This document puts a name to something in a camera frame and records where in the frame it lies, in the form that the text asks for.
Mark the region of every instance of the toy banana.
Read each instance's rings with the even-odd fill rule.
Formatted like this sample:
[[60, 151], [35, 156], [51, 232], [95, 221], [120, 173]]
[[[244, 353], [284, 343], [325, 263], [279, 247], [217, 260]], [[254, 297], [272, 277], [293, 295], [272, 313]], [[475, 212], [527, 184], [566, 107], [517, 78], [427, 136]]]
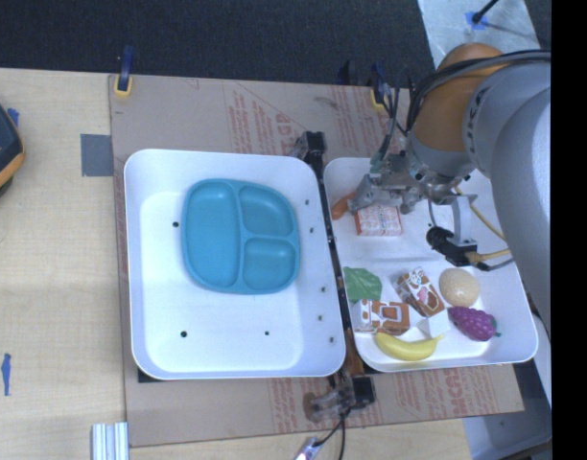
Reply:
[[443, 334], [430, 339], [408, 342], [388, 333], [376, 333], [374, 336], [381, 351], [390, 357], [404, 361], [419, 361], [431, 356], [436, 350], [436, 343], [442, 338]]

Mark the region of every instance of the blue clamp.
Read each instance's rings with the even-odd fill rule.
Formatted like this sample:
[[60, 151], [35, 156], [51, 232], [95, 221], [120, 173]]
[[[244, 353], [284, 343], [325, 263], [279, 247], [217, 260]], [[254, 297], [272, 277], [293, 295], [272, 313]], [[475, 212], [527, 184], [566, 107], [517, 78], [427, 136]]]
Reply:
[[378, 61], [375, 61], [370, 68], [370, 83], [372, 85], [371, 99], [375, 109], [383, 109], [386, 103], [385, 95], [390, 94], [389, 86], [386, 83], [385, 72]]
[[114, 81], [114, 93], [118, 96], [128, 96], [131, 92], [132, 76], [131, 59], [133, 58], [133, 47], [126, 45], [121, 58], [121, 73], [117, 75]]

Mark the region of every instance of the black carpet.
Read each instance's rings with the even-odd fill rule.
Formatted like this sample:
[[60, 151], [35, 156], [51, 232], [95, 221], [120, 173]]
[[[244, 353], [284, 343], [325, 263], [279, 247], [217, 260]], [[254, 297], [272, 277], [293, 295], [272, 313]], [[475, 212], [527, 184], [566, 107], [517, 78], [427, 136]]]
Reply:
[[[525, 2], [550, 49], [552, 0]], [[434, 70], [417, 0], [0, 0], [0, 67], [112, 73], [126, 45], [145, 75], [334, 83], [348, 59], [362, 79], [374, 61], [387, 81]]]

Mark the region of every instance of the cardboard sheet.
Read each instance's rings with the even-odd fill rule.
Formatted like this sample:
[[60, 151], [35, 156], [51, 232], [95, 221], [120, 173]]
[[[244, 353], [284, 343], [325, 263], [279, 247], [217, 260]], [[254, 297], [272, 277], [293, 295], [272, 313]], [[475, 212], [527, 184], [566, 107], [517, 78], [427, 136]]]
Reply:
[[[287, 155], [306, 130], [323, 131], [325, 162], [370, 157], [387, 129], [366, 87], [136, 76], [131, 92], [109, 78], [127, 421], [131, 447], [325, 430], [303, 401], [328, 379], [155, 381], [138, 372], [130, 348], [123, 168], [147, 148]], [[404, 117], [408, 93], [401, 93]], [[349, 427], [463, 418], [523, 410], [511, 365], [371, 375], [377, 400]]]

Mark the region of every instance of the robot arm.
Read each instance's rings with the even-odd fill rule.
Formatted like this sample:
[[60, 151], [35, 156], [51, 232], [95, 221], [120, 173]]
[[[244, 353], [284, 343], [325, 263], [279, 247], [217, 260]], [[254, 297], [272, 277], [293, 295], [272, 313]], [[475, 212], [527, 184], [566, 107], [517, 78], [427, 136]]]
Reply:
[[453, 233], [433, 227], [429, 244], [454, 265], [476, 252], [470, 202], [454, 192], [474, 170], [492, 185], [496, 212], [522, 280], [550, 329], [551, 53], [501, 54], [468, 43], [449, 53], [411, 97], [406, 146], [365, 175], [348, 209], [381, 201], [403, 215], [428, 199], [450, 205]]

